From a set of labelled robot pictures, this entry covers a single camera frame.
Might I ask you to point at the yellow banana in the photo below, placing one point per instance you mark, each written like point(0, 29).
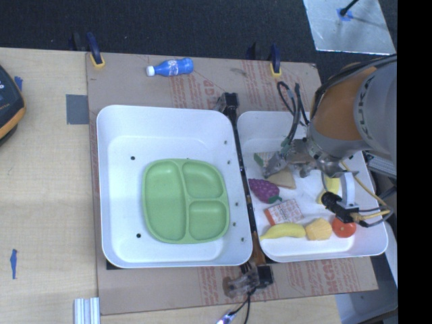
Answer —
point(285, 231)

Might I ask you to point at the purple grapes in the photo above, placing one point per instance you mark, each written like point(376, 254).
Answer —
point(263, 189)

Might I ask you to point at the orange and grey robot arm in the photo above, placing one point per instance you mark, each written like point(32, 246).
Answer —
point(341, 113)

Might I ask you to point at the black cylinder on white bracket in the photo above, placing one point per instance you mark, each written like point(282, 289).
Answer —
point(347, 191)

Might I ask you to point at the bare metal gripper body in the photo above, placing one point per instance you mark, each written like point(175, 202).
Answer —
point(303, 151)

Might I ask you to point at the orange and white carton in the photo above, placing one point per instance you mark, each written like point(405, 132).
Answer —
point(285, 211)

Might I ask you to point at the tan bread slice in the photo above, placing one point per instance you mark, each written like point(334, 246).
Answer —
point(285, 180)

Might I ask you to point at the green divided plate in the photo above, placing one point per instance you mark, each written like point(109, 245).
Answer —
point(168, 201)

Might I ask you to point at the brown cardboard board red print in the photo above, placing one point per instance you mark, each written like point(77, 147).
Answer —
point(135, 86)

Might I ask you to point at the green and white sandwich wedge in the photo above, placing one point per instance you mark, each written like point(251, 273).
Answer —
point(259, 159)

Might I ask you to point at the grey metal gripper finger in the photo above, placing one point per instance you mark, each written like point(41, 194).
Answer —
point(274, 166)
point(306, 170)

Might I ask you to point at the white plastic tray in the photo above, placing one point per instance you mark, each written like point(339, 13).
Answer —
point(303, 248)
point(121, 187)

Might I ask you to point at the orange round toy fruit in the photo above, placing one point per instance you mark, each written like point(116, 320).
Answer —
point(344, 229)

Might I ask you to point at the small yellow toy food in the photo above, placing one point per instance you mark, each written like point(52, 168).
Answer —
point(332, 185)

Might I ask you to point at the yellow ridged toy food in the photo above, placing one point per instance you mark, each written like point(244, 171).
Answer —
point(319, 229)

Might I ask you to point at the thin black rod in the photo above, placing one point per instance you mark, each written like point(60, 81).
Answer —
point(243, 177)

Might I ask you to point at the blue bottle with white cap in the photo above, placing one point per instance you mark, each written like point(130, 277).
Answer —
point(175, 67)

